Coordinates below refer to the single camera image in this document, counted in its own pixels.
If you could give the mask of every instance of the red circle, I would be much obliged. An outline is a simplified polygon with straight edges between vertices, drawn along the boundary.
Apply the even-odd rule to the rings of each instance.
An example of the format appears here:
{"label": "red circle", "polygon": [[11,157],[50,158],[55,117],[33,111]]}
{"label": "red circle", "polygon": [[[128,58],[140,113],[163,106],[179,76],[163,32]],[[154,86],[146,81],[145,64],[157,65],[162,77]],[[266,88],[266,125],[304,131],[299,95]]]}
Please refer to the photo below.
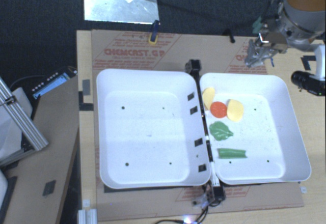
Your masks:
{"label": "red circle", "polygon": [[226,116],[227,107],[222,102],[214,102],[210,106],[210,112],[217,118],[223,118]]}

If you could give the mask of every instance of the blue clamp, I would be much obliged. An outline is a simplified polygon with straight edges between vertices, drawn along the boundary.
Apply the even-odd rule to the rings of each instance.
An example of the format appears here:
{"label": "blue clamp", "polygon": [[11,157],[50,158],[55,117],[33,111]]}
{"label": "blue clamp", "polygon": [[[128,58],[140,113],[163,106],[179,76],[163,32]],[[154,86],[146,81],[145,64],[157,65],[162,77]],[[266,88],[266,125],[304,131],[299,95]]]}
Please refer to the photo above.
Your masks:
{"label": "blue clamp", "polygon": [[151,33],[148,39],[149,44],[155,45],[157,43],[159,26],[160,26],[159,20],[155,20],[151,26],[151,29],[149,30],[149,32]]}

